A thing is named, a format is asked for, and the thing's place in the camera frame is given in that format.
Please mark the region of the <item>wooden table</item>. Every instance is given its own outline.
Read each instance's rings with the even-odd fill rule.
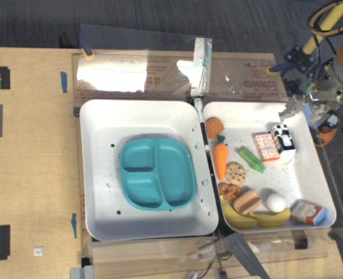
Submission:
[[[10,69],[11,79],[11,88],[0,90],[0,225],[10,225],[10,255],[0,260],[0,278],[69,278],[70,268],[81,265],[80,186],[73,115],[72,56],[77,52],[0,48],[0,66]],[[61,72],[67,74],[67,93],[62,90]],[[73,214],[77,220],[76,237]],[[42,256],[34,255],[35,247],[43,247]],[[263,266],[273,278],[279,274],[282,278],[343,278],[335,242],[326,240],[325,250],[326,257]],[[248,276],[241,266],[227,270],[231,277]]]

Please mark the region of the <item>brown pretzel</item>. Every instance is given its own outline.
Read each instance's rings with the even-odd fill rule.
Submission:
[[[241,189],[238,185],[220,183],[218,186],[219,194],[228,201],[234,201],[241,195]]]

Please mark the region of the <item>green vegetable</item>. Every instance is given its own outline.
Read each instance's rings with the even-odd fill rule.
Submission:
[[[266,167],[263,164],[263,162],[256,156],[254,156],[253,153],[247,147],[242,148],[239,152],[239,155],[242,158],[244,158],[246,162],[248,162],[252,169],[259,171],[260,173],[265,172]]]

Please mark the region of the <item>white egg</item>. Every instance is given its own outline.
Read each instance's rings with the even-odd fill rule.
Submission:
[[[266,205],[271,212],[278,213],[287,207],[287,200],[281,194],[273,193],[267,198]]]

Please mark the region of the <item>toy kitchen countertop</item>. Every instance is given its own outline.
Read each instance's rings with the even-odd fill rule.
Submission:
[[[73,115],[77,53],[76,49],[0,48],[0,67],[10,70],[10,88],[0,88],[0,226],[9,226],[9,250],[0,247],[0,278],[10,274],[13,278],[68,278],[71,267],[81,266],[90,235],[81,226],[83,175],[78,118]],[[269,54],[213,53],[221,63],[248,56],[274,61]],[[338,248],[325,231],[317,237],[312,234],[315,248],[310,245],[307,260],[294,251],[282,261],[269,259],[258,240],[279,237],[285,241],[289,237],[284,234],[247,237],[257,245],[257,255],[270,276],[301,272],[300,276],[313,274],[314,278],[343,277]],[[174,246],[181,245],[177,240]],[[126,249],[121,244],[117,247]],[[227,266],[227,272],[247,276],[237,263]],[[185,278],[185,270],[176,276]],[[170,274],[155,278],[170,278]]]

